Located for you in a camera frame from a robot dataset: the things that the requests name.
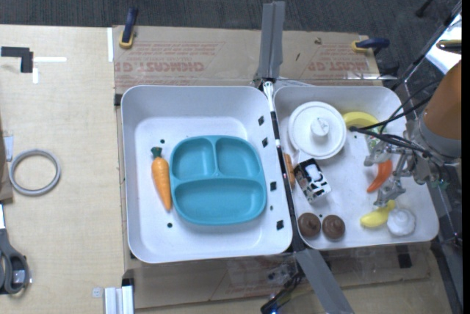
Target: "banana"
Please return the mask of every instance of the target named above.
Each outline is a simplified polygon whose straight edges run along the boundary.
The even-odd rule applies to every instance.
[[[395,208],[395,201],[389,200],[386,207],[380,207],[373,212],[369,212],[360,218],[361,225],[368,228],[379,227],[385,224],[388,213]]]
[[[348,112],[343,114],[344,123],[346,127],[356,126],[364,128],[366,126],[374,125],[379,122],[377,118],[366,112]]]

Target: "orange carrot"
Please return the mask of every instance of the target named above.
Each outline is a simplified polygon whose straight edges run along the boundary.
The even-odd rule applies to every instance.
[[[391,175],[391,171],[393,170],[393,164],[391,160],[384,161],[383,163],[379,163],[379,169],[377,172],[377,177],[372,181],[370,186],[367,188],[368,193],[372,193],[373,191],[379,189],[382,184],[386,181],[386,179]]]
[[[170,190],[170,166],[162,158],[162,149],[153,147],[152,178],[156,189],[162,199],[164,207],[169,211],[171,209],[171,190]]]
[[[291,184],[291,189],[295,187],[295,175],[294,168],[292,167],[291,156],[288,153],[284,153],[284,161],[286,162],[287,177]]]

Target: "brown cookie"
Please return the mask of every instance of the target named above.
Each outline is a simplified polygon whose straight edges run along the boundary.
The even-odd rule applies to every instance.
[[[328,215],[323,219],[322,229],[325,236],[332,240],[337,240],[344,235],[346,226],[343,219],[337,215]]]
[[[314,237],[322,229],[322,223],[318,216],[310,212],[300,215],[297,223],[299,224],[300,233],[305,237]]]

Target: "blue clamp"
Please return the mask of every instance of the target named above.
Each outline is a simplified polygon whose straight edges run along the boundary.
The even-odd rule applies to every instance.
[[[389,39],[382,37],[373,37],[362,41],[353,41],[351,43],[352,50],[356,53],[365,53],[367,49],[373,48],[374,54],[377,55],[382,48],[387,48],[390,45]]]
[[[129,49],[132,47],[132,43],[134,42],[134,25],[138,11],[136,7],[130,7],[127,12],[126,25],[119,38],[119,46],[121,48]]]

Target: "blue plate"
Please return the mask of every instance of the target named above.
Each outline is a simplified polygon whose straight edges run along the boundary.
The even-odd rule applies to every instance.
[[[266,206],[263,168],[253,146],[234,136],[185,139],[170,158],[173,204],[188,222],[248,222]]]

